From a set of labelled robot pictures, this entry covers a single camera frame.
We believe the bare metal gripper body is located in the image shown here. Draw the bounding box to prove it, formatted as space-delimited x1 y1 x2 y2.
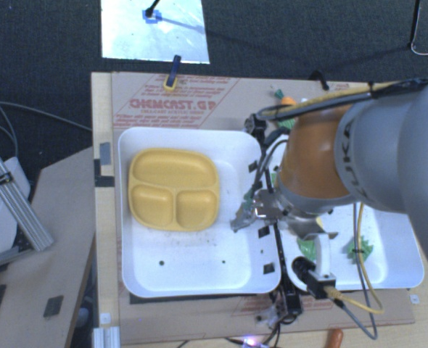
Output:
252 189 339 241

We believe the thin black rod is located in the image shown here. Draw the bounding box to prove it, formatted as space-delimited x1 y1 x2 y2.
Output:
260 130 292 294

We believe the white plastic tray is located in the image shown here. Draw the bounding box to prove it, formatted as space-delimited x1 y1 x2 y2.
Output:
117 126 283 299
266 146 426 292

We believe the yellow divided plate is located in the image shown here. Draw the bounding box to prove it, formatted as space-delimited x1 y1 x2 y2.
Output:
127 147 221 233

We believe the orange carrot with green top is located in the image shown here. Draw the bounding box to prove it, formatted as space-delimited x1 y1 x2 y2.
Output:
271 88 298 107

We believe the brown cardboard board, red print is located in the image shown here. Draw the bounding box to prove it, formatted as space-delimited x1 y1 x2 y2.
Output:
91 71 416 344

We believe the orange sausage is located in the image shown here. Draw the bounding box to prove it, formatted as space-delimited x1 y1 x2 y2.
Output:
326 328 345 348

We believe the black cylinder on white bracket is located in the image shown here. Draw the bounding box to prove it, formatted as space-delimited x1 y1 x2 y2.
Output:
291 231 340 301

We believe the black block with thin wires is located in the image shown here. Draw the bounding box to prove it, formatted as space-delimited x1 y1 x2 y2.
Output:
244 113 270 136
281 287 305 315

